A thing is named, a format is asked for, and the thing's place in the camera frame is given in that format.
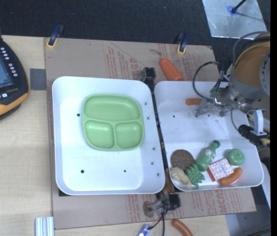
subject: blue and yellow clamp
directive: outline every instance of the blue and yellow clamp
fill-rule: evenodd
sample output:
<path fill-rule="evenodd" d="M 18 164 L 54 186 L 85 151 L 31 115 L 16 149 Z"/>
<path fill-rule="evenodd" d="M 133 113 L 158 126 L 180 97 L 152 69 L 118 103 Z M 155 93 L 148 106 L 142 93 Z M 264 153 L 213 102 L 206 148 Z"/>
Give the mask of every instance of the blue and yellow clamp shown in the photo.
<path fill-rule="evenodd" d="M 50 49 L 55 47 L 57 42 L 57 37 L 61 37 L 63 33 L 64 26 L 61 24 L 56 24 L 54 31 L 52 32 L 51 36 L 48 38 L 46 46 Z"/>
<path fill-rule="evenodd" d="M 177 54 L 184 55 L 186 53 L 186 45 L 187 45 L 187 42 L 189 40 L 189 37 L 190 37 L 190 34 L 188 32 L 186 32 L 183 35 L 182 40 L 179 41 L 180 44 L 179 44 L 178 49 L 177 49 Z"/>

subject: wooden table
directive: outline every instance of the wooden table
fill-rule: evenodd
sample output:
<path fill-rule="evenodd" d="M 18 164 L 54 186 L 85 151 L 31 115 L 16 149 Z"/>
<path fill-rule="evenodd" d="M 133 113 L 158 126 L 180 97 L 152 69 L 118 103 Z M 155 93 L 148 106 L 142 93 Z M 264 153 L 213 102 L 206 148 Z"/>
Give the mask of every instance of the wooden table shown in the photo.
<path fill-rule="evenodd" d="M 2 36 L 23 64 L 45 69 L 44 38 Z M 0 121 L 0 235 L 33 236 L 36 217 L 53 215 L 45 90 L 31 90 L 12 115 Z M 194 236 L 229 235 L 224 215 L 181 219 Z M 55 230 L 56 236 L 130 236 L 145 223 Z M 179 235 L 165 222 L 165 235 Z M 159 223 L 150 236 L 162 235 Z"/>

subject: croissant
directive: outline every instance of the croissant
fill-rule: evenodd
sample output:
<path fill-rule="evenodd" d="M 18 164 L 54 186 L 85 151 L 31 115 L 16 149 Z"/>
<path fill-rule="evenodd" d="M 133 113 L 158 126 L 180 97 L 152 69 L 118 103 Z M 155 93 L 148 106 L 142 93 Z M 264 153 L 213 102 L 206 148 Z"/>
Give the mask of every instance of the croissant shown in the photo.
<path fill-rule="evenodd" d="M 183 182 L 188 188 L 191 187 L 191 181 L 184 171 L 179 167 L 170 168 L 170 175 L 177 181 Z"/>

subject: orange bottle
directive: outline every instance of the orange bottle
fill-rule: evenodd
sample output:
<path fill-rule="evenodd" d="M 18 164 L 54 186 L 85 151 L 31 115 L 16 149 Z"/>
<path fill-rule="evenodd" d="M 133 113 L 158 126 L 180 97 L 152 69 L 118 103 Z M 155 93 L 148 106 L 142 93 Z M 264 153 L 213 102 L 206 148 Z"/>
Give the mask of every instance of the orange bottle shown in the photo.
<path fill-rule="evenodd" d="M 167 80 L 169 81 L 182 81 L 183 75 L 180 71 L 171 63 L 167 58 L 160 57 L 159 62 L 160 67 L 162 68 Z"/>

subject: brown patty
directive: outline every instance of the brown patty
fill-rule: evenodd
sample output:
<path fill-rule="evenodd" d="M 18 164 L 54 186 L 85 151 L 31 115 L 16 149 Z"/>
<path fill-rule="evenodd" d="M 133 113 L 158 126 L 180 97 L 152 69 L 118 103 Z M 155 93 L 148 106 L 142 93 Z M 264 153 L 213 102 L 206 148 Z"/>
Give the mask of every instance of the brown patty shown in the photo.
<path fill-rule="evenodd" d="M 170 161 L 172 167 L 179 167 L 183 171 L 195 162 L 191 153 L 184 149 L 175 150 L 171 155 Z"/>

